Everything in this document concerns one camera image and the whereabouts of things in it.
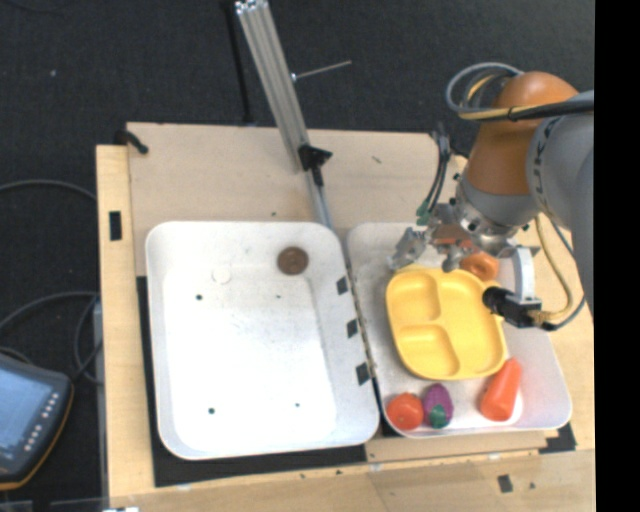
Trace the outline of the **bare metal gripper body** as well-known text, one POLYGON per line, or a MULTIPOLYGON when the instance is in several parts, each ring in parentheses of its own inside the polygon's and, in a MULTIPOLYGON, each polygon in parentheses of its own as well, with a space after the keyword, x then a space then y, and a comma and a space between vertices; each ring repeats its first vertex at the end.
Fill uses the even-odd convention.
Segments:
POLYGON ((498 256, 519 227, 500 224, 462 200, 453 199, 435 206, 427 233, 439 246, 470 247, 498 256))

